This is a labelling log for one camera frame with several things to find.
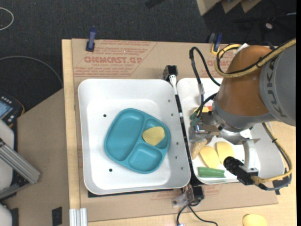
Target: table surface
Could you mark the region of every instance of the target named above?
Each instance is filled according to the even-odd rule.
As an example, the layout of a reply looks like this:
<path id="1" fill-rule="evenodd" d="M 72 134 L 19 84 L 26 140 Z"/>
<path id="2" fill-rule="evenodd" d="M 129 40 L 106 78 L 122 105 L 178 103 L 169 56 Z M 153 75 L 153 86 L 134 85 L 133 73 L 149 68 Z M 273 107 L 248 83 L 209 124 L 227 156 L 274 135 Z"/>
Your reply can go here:
<path id="1" fill-rule="evenodd" d="M 67 140 L 67 159 L 68 159 L 68 181 L 70 209 L 79 209 L 79 171 L 76 141 L 76 119 L 74 111 L 74 84 L 73 84 L 73 65 L 72 65 L 72 41 L 62 40 L 63 53 L 63 77 L 64 77 L 64 96 L 65 96 L 65 116 L 66 116 L 66 140 Z M 277 196 L 278 204 L 266 206 L 254 206 L 235 209 L 202 211 L 197 214 L 204 220 L 216 222 L 219 226 L 240 226 L 242 218 L 246 214 L 263 215 L 268 225 L 283 226 L 297 225 L 296 210 L 296 147 L 295 135 L 296 128 L 280 122 L 273 122 L 272 127 L 278 142 L 290 155 L 293 164 L 293 179 L 288 187 L 280 190 Z M 141 218 L 116 219 L 108 221 L 90 222 L 89 226 L 175 226 L 176 214 L 151 216 Z M 212 225 L 199 221 L 191 212 L 182 213 L 180 222 L 186 226 Z"/>

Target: black floor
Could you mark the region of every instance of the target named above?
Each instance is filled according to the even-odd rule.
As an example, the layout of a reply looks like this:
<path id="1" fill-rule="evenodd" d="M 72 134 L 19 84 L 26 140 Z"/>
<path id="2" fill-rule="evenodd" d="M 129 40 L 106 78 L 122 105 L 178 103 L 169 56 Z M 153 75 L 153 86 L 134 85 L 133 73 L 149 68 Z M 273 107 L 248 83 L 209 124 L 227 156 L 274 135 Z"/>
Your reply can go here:
<path id="1" fill-rule="evenodd" d="M 221 32 L 222 43 L 266 41 L 277 46 L 296 37 L 296 15 L 283 16 L 296 12 L 296 0 L 263 0 L 247 13 L 238 5 L 228 14 L 218 3 L 204 16 L 196 0 L 165 0 L 151 8 L 148 1 L 0 0 L 0 7 L 15 18 L 9 28 L 1 30 L 11 17 L 0 9 L 0 91 L 16 97 L 26 110 L 54 94 L 61 84 L 42 63 L 1 58 L 33 57 L 62 78 L 61 39 L 87 38 L 92 25 L 97 27 L 97 39 L 112 40 L 206 42 L 212 32 Z M 252 22 L 235 22 L 250 18 Z M 274 25 L 272 31 L 262 26 L 268 18 Z"/>

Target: copper-colored cylinder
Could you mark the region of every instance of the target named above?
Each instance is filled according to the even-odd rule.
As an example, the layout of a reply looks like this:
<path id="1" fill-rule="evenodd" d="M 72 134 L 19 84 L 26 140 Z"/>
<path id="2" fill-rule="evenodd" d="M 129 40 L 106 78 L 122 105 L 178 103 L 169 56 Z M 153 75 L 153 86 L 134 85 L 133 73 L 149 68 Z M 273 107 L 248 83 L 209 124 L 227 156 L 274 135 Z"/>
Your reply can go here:
<path id="1" fill-rule="evenodd" d="M 242 70 L 256 63 L 271 49 L 251 45 L 239 51 L 233 58 L 227 72 Z M 259 88 L 261 68 L 238 78 L 224 78 L 220 86 L 217 103 L 224 111 L 240 116 L 259 116 L 268 113 Z"/>

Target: screen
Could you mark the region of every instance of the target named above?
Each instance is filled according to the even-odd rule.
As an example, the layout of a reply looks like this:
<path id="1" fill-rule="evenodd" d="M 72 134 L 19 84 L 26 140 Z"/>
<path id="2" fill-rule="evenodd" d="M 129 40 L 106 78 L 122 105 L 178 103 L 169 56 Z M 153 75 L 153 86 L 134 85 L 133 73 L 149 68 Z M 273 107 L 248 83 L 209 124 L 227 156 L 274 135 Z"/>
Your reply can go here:
<path id="1" fill-rule="evenodd" d="M 4 116 L 6 116 L 9 112 L 11 112 L 13 108 L 7 104 L 5 104 L 3 101 L 0 101 L 0 118 L 2 119 Z"/>

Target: blue plate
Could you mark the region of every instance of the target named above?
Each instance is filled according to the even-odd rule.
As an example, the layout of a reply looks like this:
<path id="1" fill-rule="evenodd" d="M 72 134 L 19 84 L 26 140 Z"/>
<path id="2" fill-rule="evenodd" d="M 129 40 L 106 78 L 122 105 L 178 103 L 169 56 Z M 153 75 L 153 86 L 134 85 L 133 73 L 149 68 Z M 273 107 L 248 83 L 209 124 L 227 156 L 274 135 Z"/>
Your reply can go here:
<path id="1" fill-rule="evenodd" d="M 142 133 L 161 126 L 165 137 L 157 145 L 146 143 Z M 121 111 L 104 140 L 106 154 L 118 164 L 140 173 L 151 173 L 161 165 L 170 144 L 168 127 L 155 117 L 136 109 Z"/>

